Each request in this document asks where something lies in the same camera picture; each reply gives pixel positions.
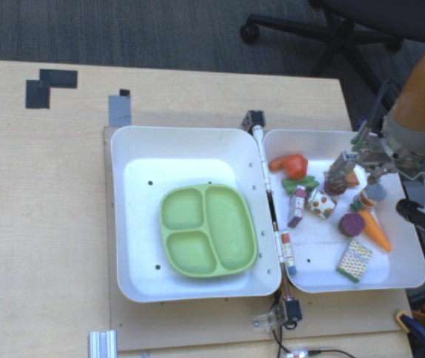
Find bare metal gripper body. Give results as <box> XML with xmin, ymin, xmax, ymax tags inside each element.
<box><xmin>353</xmin><ymin>134</ymin><xmax>423</xmax><ymax>180</ymax></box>

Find small bottle with grey lid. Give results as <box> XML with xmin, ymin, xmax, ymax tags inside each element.
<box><xmin>351</xmin><ymin>182</ymin><xmax>387</xmax><ymax>213</ymax></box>

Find dark purple grapes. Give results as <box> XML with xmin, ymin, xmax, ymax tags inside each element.
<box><xmin>323</xmin><ymin>175</ymin><xmax>349</xmax><ymax>197</ymax></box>

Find white can with strawberry print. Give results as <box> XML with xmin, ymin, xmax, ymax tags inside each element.
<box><xmin>304</xmin><ymin>187</ymin><xmax>338</xmax><ymax>220</ymax></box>

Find orange red pepper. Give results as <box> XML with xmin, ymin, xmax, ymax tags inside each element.
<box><xmin>268</xmin><ymin>154</ymin><xmax>309</xmax><ymax>180</ymax></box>

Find green pea pod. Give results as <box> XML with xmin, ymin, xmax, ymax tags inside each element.
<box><xmin>280</xmin><ymin>175</ymin><xmax>321</xmax><ymax>195</ymax></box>

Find orange carrot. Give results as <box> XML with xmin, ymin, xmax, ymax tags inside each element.
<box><xmin>350</xmin><ymin>202</ymin><xmax>392</xmax><ymax>254</ymax></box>

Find purple round vegetable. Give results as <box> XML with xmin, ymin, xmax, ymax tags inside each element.
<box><xmin>337</xmin><ymin>212</ymin><xmax>366</xmax><ymax>237</ymax></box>

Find purple carton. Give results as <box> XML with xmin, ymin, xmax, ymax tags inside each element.
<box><xmin>286</xmin><ymin>185</ymin><xmax>307</xmax><ymax>229</ymax></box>

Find thin black and white rod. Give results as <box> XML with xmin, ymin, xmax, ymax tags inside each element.
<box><xmin>251</xmin><ymin>124</ymin><xmax>296</xmax><ymax>306</ymax></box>

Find yellow and green carton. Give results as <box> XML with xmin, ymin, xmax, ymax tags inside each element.
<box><xmin>335</xmin><ymin>239</ymin><xmax>374</xmax><ymax>284</ymax></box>

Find slim white and blue carton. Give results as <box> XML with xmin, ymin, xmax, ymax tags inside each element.
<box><xmin>279</xmin><ymin>229</ymin><xmax>298</xmax><ymax>275</ymax></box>

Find white plastic tray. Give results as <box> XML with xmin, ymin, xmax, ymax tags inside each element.
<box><xmin>262</xmin><ymin>128</ymin><xmax>425</xmax><ymax>294</ymax></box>
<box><xmin>110</xmin><ymin>125</ymin><xmax>283</xmax><ymax>304</ymax></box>

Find green divided plate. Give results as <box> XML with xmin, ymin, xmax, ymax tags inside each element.
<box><xmin>158</xmin><ymin>183</ymin><xmax>259</xmax><ymax>278</ymax></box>

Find black office chair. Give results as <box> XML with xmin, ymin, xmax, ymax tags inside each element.
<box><xmin>239</xmin><ymin>0</ymin><xmax>425</xmax><ymax>78</ymax></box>

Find black cylinder on white bracket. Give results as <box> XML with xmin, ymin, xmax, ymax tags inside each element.
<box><xmin>395</xmin><ymin>172</ymin><xmax>425</xmax><ymax>235</ymax></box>

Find black block with thin wires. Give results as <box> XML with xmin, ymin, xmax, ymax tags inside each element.
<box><xmin>239</xmin><ymin>110</ymin><xmax>266</xmax><ymax>131</ymax></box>
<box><xmin>278</xmin><ymin>298</ymin><xmax>304</xmax><ymax>324</ymax></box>

